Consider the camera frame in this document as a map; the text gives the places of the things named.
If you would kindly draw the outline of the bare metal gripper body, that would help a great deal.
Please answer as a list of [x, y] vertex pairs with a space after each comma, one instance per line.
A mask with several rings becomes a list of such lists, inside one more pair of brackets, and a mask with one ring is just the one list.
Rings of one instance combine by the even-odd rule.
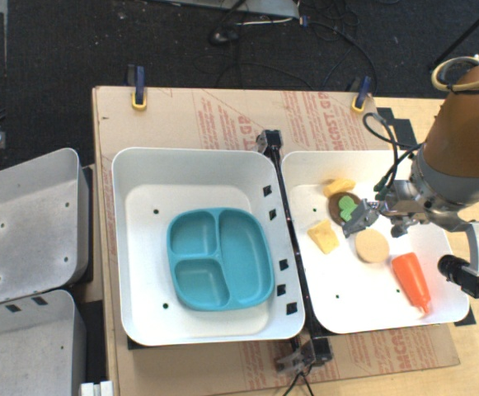
[[459, 199], [438, 193], [424, 181], [394, 181], [381, 204], [380, 214], [393, 221], [416, 224], [435, 224], [453, 232], [463, 229], [461, 210], [473, 205], [471, 198]]

